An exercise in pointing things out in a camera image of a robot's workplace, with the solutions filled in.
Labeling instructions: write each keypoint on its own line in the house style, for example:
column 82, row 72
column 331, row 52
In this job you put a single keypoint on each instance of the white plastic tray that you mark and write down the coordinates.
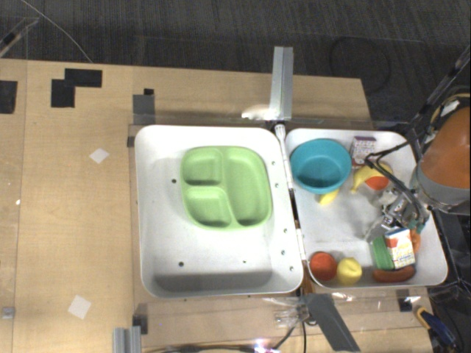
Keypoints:
column 165, row 234
column 338, row 230

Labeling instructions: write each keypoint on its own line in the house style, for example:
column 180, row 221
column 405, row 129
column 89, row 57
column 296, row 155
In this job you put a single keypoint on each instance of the purple and white carton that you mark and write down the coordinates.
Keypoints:
column 362, row 148

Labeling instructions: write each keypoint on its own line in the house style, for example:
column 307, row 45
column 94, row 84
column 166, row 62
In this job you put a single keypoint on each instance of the yellow round fruit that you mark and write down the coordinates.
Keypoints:
column 349, row 270

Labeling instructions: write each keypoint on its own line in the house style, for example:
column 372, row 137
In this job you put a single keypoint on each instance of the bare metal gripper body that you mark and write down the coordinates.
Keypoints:
column 399, row 206

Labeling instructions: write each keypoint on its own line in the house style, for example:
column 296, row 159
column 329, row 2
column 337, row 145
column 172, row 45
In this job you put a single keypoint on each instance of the blue bowl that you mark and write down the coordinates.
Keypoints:
column 320, row 167

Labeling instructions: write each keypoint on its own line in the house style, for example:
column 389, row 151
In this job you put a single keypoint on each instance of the orange carrot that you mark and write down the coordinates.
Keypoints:
column 416, row 239

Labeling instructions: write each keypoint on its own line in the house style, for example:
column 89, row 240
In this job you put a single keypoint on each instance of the orange and white carton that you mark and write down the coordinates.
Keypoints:
column 400, row 248

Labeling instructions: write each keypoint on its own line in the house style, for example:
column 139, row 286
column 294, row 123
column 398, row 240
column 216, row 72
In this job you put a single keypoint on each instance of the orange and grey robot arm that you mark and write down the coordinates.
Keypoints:
column 450, row 149

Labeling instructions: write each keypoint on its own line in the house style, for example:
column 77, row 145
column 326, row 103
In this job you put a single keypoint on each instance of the green divided plate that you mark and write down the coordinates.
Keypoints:
column 243, row 182

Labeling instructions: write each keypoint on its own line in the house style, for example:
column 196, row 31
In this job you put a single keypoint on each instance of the red sausage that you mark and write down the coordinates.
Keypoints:
column 390, row 275

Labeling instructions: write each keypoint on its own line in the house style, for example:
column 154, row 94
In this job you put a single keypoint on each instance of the yellow banana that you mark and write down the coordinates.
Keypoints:
column 362, row 175
column 329, row 197

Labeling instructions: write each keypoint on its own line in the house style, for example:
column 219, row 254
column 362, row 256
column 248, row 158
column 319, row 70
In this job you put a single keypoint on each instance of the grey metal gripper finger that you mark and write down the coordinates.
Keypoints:
column 391, row 223
column 376, row 231

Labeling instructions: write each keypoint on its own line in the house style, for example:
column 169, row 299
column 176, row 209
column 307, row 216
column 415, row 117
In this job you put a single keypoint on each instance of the orange round fruit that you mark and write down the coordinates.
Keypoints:
column 322, row 266

